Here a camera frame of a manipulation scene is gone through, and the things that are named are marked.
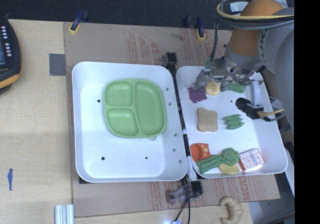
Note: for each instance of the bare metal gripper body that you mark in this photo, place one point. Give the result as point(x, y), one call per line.
point(226, 69)

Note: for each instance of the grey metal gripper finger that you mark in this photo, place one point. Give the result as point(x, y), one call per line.
point(225, 85)
point(202, 80)

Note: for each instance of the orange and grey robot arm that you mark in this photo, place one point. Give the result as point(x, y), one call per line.
point(252, 40)

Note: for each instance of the green bean pods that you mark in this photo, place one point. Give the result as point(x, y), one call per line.
point(237, 88)

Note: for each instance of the purple grapes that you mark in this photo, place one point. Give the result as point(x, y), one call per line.
point(197, 95)

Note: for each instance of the green pea pods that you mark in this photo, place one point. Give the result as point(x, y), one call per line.
point(233, 121)

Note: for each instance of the thin black and white rod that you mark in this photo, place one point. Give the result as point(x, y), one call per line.
point(180, 112)

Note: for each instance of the tan bread slice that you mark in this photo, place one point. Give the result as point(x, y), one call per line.
point(207, 120)

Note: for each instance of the white plastic tray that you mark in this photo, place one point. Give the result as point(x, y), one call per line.
point(250, 137)
point(125, 160)

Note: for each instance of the green divided plate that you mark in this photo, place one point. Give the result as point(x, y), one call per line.
point(147, 107)

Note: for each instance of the green broccoli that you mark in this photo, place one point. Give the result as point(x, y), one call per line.
point(230, 155)

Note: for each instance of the orange and white carton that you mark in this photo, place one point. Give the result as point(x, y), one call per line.
point(252, 159)

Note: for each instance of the green asparagus bunch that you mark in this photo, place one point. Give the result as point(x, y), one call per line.
point(208, 164)

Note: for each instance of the yellow flat chip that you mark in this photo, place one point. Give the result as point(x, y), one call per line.
point(228, 169)

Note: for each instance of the brown cardboard board red print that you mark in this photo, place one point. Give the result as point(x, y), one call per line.
point(105, 42)

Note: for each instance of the tan croissant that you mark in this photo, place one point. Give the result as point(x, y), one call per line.
point(235, 208)

